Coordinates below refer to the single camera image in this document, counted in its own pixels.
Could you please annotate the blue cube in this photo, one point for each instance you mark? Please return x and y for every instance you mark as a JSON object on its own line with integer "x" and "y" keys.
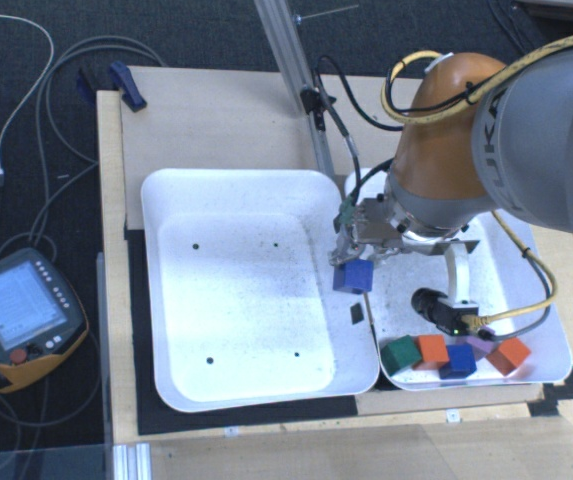
{"x": 353, "y": 277}
{"x": 460, "y": 362}

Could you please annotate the thin black and white rod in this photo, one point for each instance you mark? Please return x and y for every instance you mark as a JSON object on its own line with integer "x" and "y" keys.
{"x": 369, "y": 309}

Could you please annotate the purple cube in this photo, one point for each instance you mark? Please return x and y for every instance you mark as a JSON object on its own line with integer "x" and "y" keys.
{"x": 483, "y": 348}

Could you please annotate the orange cube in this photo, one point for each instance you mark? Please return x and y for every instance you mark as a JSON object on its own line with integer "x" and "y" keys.
{"x": 508, "y": 355}
{"x": 432, "y": 350}

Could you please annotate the green cube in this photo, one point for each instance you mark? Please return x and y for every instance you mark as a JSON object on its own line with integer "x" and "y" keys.
{"x": 400, "y": 355}

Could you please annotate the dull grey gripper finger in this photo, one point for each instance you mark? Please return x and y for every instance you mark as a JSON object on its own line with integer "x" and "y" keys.
{"x": 342, "y": 255}
{"x": 382, "y": 255}

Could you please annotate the pale wood board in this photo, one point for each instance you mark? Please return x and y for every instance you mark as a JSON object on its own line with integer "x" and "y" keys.
{"x": 226, "y": 123}

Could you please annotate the white plastic tray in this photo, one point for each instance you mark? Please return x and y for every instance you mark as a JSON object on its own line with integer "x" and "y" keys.
{"x": 241, "y": 293}
{"x": 401, "y": 313}

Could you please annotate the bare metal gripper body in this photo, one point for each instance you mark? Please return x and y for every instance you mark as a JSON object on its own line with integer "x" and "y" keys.
{"x": 373, "y": 220}

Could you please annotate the black cylinder on white bracket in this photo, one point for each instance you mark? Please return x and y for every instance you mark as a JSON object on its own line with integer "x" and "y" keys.
{"x": 438, "y": 310}

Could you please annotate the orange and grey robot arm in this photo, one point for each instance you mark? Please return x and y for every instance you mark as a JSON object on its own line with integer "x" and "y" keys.
{"x": 531, "y": 143}

